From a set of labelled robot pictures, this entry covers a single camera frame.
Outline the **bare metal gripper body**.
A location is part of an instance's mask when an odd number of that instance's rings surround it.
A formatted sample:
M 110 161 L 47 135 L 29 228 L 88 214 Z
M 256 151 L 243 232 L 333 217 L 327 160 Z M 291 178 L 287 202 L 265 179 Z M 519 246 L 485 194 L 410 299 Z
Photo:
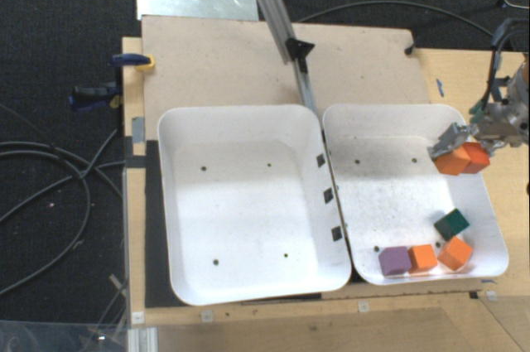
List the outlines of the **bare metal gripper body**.
M 528 145 L 529 112 L 523 102 L 502 100 L 489 103 L 472 116 L 473 137 L 504 140 L 507 146 Z

